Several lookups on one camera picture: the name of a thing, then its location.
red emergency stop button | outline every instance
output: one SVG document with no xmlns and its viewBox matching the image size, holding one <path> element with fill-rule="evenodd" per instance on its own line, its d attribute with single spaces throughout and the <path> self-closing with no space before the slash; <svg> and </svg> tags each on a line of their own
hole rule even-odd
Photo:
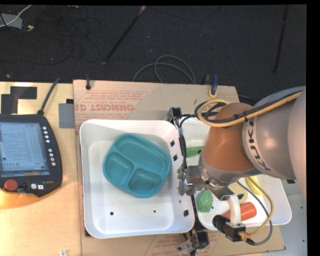
<svg viewBox="0 0 320 256">
<path fill-rule="evenodd" d="M 14 179 L 8 179 L 4 183 L 4 190 L 8 192 L 14 192 L 18 188 L 18 183 Z"/>
</svg>

green toy vegetable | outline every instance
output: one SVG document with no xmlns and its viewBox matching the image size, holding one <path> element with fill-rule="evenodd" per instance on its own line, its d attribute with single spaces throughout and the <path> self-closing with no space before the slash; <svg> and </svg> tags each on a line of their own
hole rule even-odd
<svg viewBox="0 0 320 256">
<path fill-rule="evenodd" d="M 201 213 L 208 213 L 212 207 L 214 197 L 212 193 L 205 189 L 203 190 L 196 199 L 196 207 Z"/>
</svg>

black floor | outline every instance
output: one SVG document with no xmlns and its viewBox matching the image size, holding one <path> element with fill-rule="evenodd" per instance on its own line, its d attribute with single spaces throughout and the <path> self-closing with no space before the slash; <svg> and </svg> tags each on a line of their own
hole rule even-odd
<svg viewBox="0 0 320 256">
<path fill-rule="evenodd" d="M 8 23 L 6 15 L 27 6 L 1 4 L 2 18 Z M 286 23 L 282 4 L 147 6 L 136 19 L 140 10 L 138 5 L 32 5 L 20 15 L 19 28 L 0 25 L 0 81 L 71 83 L 88 75 L 201 84 L 209 74 L 256 100 L 306 85 L 306 4 L 288 5 Z"/>
</svg>

teal divided plate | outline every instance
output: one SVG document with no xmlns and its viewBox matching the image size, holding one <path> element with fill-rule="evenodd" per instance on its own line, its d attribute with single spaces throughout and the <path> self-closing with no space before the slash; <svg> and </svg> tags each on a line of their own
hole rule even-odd
<svg viewBox="0 0 320 256">
<path fill-rule="evenodd" d="M 154 196 L 171 169 L 171 157 L 157 144 L 133 133 L 119 136 L 103 162 L 104 176 L 140 198 Z"/>
</svg>

display screen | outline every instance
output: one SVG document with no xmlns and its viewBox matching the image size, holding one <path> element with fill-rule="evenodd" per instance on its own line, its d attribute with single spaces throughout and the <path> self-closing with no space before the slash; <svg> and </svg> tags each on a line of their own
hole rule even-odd
<svg viewBox="0 0 320 256">
<path fill-rule="evenodd" d="M 39 123 L 0 122 L 0 176 L 49 174 Z"/>
</svg>

